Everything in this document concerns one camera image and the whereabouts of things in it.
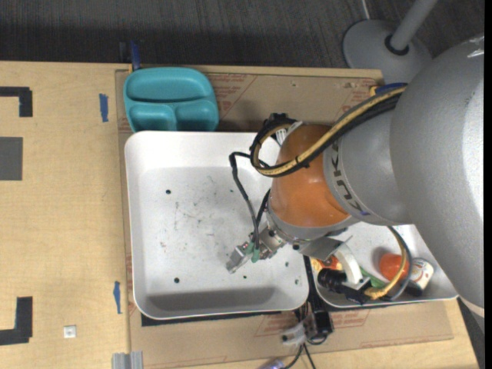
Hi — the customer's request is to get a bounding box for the brown cardboard board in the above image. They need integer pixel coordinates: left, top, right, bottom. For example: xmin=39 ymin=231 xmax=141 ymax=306
xmin=115 ymin=65 xmax=455 ymax=368

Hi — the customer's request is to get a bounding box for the white and red small bottle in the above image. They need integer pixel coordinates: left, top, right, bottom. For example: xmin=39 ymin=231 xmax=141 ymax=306
xmin=406 ymin=258 xmax=435 ymax=292

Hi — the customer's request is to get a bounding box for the teal divided plate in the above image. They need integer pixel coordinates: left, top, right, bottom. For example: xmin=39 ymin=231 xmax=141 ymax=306
xmin=122 ymin=66 xmax=221 ymax=133

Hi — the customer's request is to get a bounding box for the orange carrot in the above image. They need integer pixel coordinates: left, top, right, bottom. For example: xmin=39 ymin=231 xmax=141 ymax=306
xmin=378 ymin=252 xmax=411 ymax=284

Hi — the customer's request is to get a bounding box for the black cylinder on white bracket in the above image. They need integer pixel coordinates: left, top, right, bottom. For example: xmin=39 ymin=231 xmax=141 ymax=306
xmin=317 ymin=242 xmax=373 ymax=305

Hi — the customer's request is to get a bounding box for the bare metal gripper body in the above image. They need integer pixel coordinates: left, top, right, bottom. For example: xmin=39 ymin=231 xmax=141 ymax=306
xmin=245 ymin=225 xmax=305 ymax=263

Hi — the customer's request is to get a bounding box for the grey stand with round base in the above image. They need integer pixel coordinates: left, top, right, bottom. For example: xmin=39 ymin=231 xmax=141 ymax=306
xmin=342 ymin=0 xmax=457 ymax=85

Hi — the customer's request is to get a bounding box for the red and yellow packet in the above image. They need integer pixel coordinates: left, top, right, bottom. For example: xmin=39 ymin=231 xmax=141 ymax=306
xmin=310 ymin=254 xmax=344 ymax=273

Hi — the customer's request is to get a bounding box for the black block with thin wires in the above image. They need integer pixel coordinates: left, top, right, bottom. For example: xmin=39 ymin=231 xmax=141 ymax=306
xmin=306 ymin=308 xmax=335 ymax=342

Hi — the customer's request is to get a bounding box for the white plastic tray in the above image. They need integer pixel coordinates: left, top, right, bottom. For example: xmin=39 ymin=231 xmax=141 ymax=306
xmin=124 ymin=130 xmax=311 ymax=321
xmin=308 ymin=223 xmax=460 ymax=309

